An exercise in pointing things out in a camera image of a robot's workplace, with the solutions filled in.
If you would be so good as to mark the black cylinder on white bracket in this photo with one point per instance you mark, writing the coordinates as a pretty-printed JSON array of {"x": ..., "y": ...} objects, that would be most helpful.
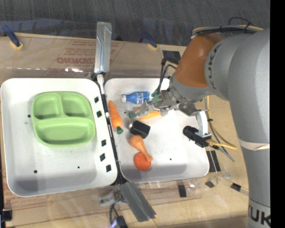
[{"x": 196, "y": 135}]

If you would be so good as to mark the brown cardboard board, red print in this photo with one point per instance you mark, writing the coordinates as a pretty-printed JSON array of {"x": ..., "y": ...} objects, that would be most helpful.
[{"x": 50, "y": 56}]

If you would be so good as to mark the black can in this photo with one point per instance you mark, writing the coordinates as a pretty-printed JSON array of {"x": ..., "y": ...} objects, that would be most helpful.
[{"x": 140, "y": 128}]

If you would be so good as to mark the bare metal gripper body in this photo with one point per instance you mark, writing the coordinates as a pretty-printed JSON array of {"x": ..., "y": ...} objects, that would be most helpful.
[{"x": 167, "y": 101}]

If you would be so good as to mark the blue bottle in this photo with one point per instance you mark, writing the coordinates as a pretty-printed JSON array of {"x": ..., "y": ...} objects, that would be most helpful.
[{"x": 137, "y": 97}]

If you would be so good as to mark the small orange carrot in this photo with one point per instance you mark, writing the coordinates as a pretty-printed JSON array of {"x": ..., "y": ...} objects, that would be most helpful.
[{"x": 151, "y": 115}]

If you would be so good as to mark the white plastic tray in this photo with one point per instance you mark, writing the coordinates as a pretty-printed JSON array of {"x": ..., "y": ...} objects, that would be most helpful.
[
  {"x": 61, "y": 165},
  {"x": 171, "y": 146}
]

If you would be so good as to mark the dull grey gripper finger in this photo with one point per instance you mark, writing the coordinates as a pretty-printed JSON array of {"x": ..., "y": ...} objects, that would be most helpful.
[
  {"x": 164, "y": 112},
  {"x": 146, "y": 107}
]

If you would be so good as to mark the pale orange toy drumstick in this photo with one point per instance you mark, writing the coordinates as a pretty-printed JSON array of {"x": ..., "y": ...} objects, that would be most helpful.
[{"x": 139, "y": 145}]

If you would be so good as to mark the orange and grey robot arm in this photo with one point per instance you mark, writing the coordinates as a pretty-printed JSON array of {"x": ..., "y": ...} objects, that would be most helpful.
[{"x": 249, "y": 84}]

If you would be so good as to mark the large orange carrot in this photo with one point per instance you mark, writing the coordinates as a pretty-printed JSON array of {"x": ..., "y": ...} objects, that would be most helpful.
[{"x": 115, "y": 117}]

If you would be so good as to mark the green divided plate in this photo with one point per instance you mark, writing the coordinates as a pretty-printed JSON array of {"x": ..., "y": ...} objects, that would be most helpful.
[{"x": 61, "y": 129}]

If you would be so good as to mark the orange round toy fruit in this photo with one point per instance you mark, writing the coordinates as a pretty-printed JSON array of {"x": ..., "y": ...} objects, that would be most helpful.
[{"x": 141, "y": 164}]

